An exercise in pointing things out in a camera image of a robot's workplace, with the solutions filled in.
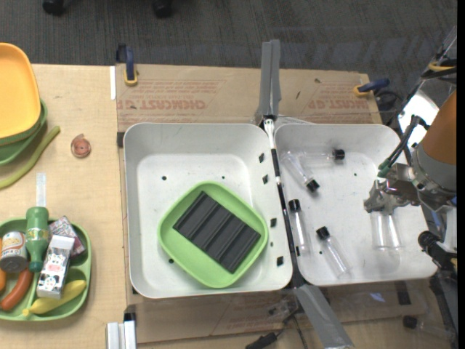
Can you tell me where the yellow plate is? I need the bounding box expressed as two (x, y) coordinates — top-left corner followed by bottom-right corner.
(0, 41), (42, 140)

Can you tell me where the black cylinder on white bracket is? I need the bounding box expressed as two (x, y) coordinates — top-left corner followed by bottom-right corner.
(416, 205), (458, 265)

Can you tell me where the green divided plate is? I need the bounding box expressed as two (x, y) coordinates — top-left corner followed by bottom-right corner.
(0, 217), (92, 322)

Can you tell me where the thin black and white rod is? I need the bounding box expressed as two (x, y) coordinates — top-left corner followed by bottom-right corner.
(263, 118), (302, 289)

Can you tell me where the yellow banana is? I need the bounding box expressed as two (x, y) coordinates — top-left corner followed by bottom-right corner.
(22, 278), (87, 316)

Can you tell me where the clear plastic bottle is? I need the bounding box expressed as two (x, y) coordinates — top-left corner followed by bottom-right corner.
(281, 151), (321, 193)
(402, 314), (448, 337)
(369, 211), (403, 252)
(301, 148), (346, 167)
(288, 198), (313, 257)
(315, 225), (354, 279)

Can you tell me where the pink doughnut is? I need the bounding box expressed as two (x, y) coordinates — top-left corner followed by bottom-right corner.
(70, 133), (92, 159)

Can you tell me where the brown cardboard board, red print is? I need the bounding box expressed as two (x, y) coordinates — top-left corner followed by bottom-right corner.
(115, 63), (428, 343)

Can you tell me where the green square plate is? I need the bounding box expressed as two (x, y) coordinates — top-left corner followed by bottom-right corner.
(156, 181), (270, 289)

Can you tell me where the pink packet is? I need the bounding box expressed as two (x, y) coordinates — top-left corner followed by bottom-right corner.
(48, 215), (87, 257)

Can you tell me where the red sausage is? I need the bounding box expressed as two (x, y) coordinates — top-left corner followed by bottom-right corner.
(0, 268), (34, 311)

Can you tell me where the long green bean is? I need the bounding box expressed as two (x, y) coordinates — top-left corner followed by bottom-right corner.
(0, 124), (62, 190)

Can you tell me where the black ribbed rack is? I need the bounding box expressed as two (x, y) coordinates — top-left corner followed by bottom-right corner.
(172, 190), (262, 275)

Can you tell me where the white plastic tray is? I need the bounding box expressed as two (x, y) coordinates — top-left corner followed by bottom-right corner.
(272, 123), (439, 287)
(122, 121), (294, 300)

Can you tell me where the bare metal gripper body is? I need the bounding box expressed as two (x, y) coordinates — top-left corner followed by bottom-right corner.
(377, 162), (424, 206)

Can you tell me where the green bottle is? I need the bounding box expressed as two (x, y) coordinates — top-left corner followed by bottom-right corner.
(24, 206), (50, 273)

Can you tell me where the clear plastic bottle, black cap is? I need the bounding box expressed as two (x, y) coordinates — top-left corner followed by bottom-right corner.
(281, 151), (321, 193)
(402, 314), (448, 337)
(301, 148), (346, 167)
(288, 198), (313, 257)
(315, 225), (354, 279)

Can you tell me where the white milk carton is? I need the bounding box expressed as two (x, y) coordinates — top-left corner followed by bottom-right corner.
(36, 233), (76, 300)

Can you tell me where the small printed can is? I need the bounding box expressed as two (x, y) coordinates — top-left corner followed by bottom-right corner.
(0, 230), (29, 273)

